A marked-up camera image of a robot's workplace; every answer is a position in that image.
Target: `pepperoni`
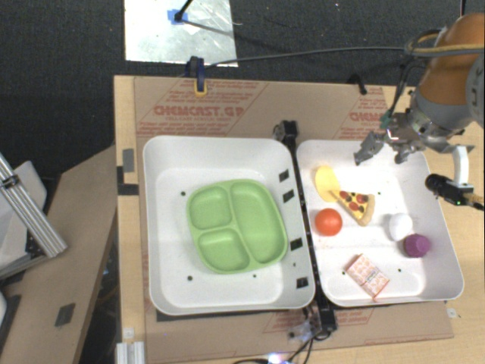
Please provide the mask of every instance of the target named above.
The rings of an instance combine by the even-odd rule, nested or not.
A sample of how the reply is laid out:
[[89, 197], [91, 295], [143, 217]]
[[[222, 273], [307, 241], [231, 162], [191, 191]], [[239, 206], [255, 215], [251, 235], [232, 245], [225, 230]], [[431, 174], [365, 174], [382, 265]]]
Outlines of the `pepperoni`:
[[358, 194], [356, 198], [358, 203], [366, 203], [369, 200], [368, 196], [363, 196], [362, 194]]
[[358, 211], [358, 205], [355, 202], [349, 203], [349, 208], [350, 208], [350, 210], [353, 210], [354, 212]]

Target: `red tomato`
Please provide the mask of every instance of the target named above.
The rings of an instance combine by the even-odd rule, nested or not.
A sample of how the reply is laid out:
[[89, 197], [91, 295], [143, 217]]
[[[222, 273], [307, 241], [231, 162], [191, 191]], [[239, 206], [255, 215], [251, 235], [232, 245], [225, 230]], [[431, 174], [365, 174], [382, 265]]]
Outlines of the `red tomato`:
[[320, 210], [315, 217], [315, 226], [325, 236], [335, 236], [342, 229], [342, 216], [335, 209]]

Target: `wooden table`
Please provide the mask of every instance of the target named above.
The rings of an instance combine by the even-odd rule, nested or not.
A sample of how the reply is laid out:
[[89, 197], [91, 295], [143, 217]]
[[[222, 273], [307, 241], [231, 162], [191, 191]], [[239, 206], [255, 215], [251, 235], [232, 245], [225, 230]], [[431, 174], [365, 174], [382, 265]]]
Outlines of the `wooden table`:
[[[149, 87], [163, 86], [170, 90], [178, 85], [178, 81], [172, 79], [146, 79]], [[300, 91], [295, 98], [288, 96], [286, 89], [298, 87]], [[347, 86], [349, 93], [355, 93], [354, 86]], [[327, 84], [302, 84], [295, 83], [267, 83], [255, 98], [249, 99], [249, 105], [243, 106], [245, 113], [253, 114], [253, 123], [242, 126], [239, 121], [227, 127], [224, 136], [250, 137], [261, 134], [262, 130], [268, 130], [268, 126], [274, 125], [274, 121], [280, 116], [277, 111], [278, 104], [285, 111], [282, 115], [294, 117], [301, 130], [307, 134], [301, 136], [302, 140], [308, 138], [328, 139], [324, 128], [318, 129], [321, 119], [317, 115], [310, 115], [308, 109], [302, 112], [293, 105], [285, 105], [285, 102], [294, 102], [301, 98], [304, 102], [318, 104], [324, 101], [322, 93], [333, 98], [336, 86]], [[382, 87], [386, 97], [386, 103], [392, 101], [394, 88]], [[121, 323], [123, 327], [123, 342], [144, 341], [146, 339], [146, 324], [143, 296], [143, 273], [142, 273], [142, 239], [140, 231], [139, 196], [133, 192], [139, 183], [139, 163], [137, 162], [136, 136], [141, 130], [136, 119], [135, 102], [150, 97], [147, 92], [135, 93], [133, 77], [115, 78], [115, 117], [116, 117], [116, 145], [118, 183], [122, 185], [122, 191], [118, 195], [118, 226], [120, 236], [120, 292], [121, 292]], [[268, 106], [255, 109], [255, 102], [263, 102], [268, 99]], [[335, 98], [334, 101], [348, 102], [350, 97]], [[408, 96], [403, 96], [399, 102], [399, 110], [408, 106]], [[339, 138], [338, 133], [332, 132], [330, 138]], [[476, 193], [483, 195], [483, 130], [476, 124], [467, 128], [463, 136], [453, 138], [453, 143], [474, 144], [476, 148], [469, 155], [470, 176], [469, 182], [475, 185]], [[425, 155], [431, 172], [446, 175], [453, 178], [453, 162], [450, 155], [439, 155], [427, 150]], [[465, 290], [457, 299], [450, 301], [448, 307], [454, 309], [456, 317], [452, 319], [455, 332], [453, 339], [420, 341], [412, 343], [386, 344], [366, 347], [353, 347], [346, 349], [316, 350], [312, 353], [309, 362], [341, 363], [426, 363], [431, 362], [479, 362], [485, 357], [485, 289], [483, 276], [483, 213], [466, 207], [455, 207], [447, 202], [440, 202], [443, 214], [455, 251], [460, 261], [460, 266], [465, 279]], [[203, 363], [229, 364], [236, 361], [234, 357], [229, 359], [210, 359]]]

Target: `black fabric backdrop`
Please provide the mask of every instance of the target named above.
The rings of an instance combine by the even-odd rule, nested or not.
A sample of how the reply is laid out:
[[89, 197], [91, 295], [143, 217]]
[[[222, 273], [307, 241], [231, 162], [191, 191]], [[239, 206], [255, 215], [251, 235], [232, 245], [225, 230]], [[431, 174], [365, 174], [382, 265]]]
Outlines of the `black fabric backdrop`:
[[[468, 0], [467, 12], [485, 0]], [[403, 46], [451, 24], [460, 0], [230, 0], [239, 57], [343, 46]], [[124, 60], [124, 0], [0, 0], [0, 152], [58, 174], [114, 141], [113, 76], [176, 76]], [[396, 83], [399, 52], [348, 52], [219, 67], [209, 77]], [[411, 83], [416, 84], [418, 75]]]

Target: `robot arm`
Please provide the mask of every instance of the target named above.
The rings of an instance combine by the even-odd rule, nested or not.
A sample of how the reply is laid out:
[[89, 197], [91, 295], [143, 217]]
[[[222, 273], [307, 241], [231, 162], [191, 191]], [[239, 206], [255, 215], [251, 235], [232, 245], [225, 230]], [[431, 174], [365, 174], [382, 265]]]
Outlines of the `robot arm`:
[[[396, 164], [426, 148], [452, 153], [455, 179], [431, 176], [426, 181], [428, 189], [455, 205], [483, 209], [483, 200], [473, 194], [473, 186], [468, 184], [467, 154], [473, 146], [454, 146], [448, 140], [463, 133], [473, 121], [483, 127], [484, 19], [484, 14], [465, 15], [449, 29], [423, 33], [406, 45], [411, 57], [431, 59], [404, 113], [394, 113], [405, 80], [399, 83], [393, 106], [381, 118], [385, 133], [368, 134], [354, 154], [357, 165], [372, 158], [384, 144], [397, 151]], [[433, 48], [419, 47], [434, 37], [437, 41]]]

